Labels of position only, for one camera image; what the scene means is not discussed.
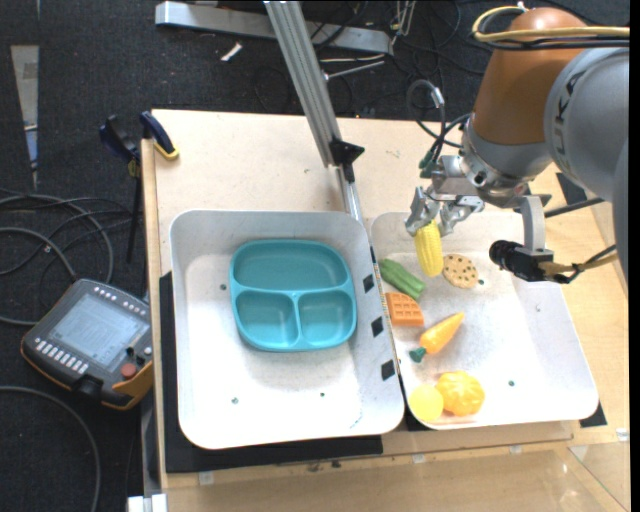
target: metal stand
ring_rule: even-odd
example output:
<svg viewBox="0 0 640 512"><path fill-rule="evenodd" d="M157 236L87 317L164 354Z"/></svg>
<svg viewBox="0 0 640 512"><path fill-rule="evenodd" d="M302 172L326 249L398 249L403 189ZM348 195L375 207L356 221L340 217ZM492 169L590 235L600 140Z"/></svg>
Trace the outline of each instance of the metal stand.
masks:
<svg viewBox="0 0 640 512"><path fill-rule="evenodd" d="M342 140L326 79L313 51L300 3L265 2L265 6L322 161L325 167L338 167L345 208L362 223L352 163L364 148Z"/></svg>
<svg viewBox="0 0 640 512"><path fill-rule="evenodd" d="M262 14L218 9L211 5L162 2L156 6L156 25L192 28L210 32L224 32L250 37L275 39L273 26ZM318 30L312 22L301 22L307 34L315 34L314 44L322 43L340 26L325 24ZM329 46L372 53L393 55L391 39L384 32L357 27L346 27Z"/></svg>

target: orange cracker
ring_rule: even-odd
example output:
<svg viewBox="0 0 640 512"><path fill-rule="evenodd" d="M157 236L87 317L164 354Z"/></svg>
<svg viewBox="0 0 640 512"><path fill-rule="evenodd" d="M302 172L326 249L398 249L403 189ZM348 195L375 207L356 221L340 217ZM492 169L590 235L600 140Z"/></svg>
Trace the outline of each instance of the orange cracker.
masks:
<svg viewBox="0 0 640 512"><path fill-rule="evenodd" d="M423 327L424 317L420 305L404 293L387 292L387 309L391 325L402 327Z"/></svg>

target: black clamp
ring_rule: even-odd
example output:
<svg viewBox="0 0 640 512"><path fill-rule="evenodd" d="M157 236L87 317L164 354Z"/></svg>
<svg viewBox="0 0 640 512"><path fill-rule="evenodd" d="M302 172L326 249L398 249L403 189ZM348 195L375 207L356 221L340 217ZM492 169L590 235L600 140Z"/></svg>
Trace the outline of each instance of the black clamp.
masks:
<svg viewBox="0 0 640 512"><path fill-rule="evenodd" d="M329 143L329 150L331 156L336 165L342 165L342 172L344 173L344 179L349 183L356 181L355 174L353 173L353 162L364 153L364 148L356 146L343 140L333 139Z"/></svg>
<svg viewBox="0 0 640 512"><path fill-rule="evenodd" d="M153 138L154 147L165 159L175 160L178 158L178 149L173 145L169 135L160 122L153 117L150 112L142 112L138 119L143 127L142 138ZM135 239L136 226L138 225L138 210L140 209L142 195L140 184L140 150L115 115L109 116L100 127L100 141L109 153L127 162L129 176L136 180L131 228L129 230L129 246L127 248L127 262L131 262L133 256L133 241Z"/></svg>

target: red button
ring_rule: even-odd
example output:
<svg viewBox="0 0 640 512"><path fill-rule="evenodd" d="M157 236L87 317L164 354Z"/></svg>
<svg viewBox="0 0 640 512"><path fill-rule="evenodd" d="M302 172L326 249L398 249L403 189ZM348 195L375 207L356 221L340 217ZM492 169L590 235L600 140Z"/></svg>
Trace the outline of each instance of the red button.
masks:
<svg viewBox="0 0 640 512"><path fill-rule="evenodd" d="M132 379L138 373L138 367L133 363L125 363L120 367L120 374L125 380Z"/></svg>

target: aluminum rod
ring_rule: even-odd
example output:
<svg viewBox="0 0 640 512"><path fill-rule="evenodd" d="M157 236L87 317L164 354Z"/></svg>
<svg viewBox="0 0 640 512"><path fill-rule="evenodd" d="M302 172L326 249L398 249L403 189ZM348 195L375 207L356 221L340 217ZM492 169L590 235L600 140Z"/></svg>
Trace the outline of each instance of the aluminum rod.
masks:
<svg viewBox="0 0 640 512"><path fill-rule="evenodd" d="M327 82L316 57L299 2L265 2L267 13L287 63L300 103L309 122L325 167L337 167L345 209L362 222L355 183L348 182L330 149L333 140L342 140Z"/></svg>

